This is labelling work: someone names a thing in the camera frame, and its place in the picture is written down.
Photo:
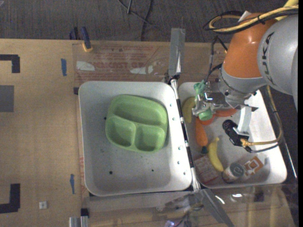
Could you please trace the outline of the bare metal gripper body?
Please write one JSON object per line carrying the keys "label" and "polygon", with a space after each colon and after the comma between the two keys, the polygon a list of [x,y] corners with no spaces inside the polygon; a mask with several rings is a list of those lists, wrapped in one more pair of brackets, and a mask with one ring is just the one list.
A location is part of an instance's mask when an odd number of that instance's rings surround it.
{"label": "bare metal gripper body", "polygon": [[221,92],[206,92],[205,93],[205,106],[207,110],[217,111],[217,110],[228,110],[236,109],[236,106],[230,105],[226,102],[226,97]]}

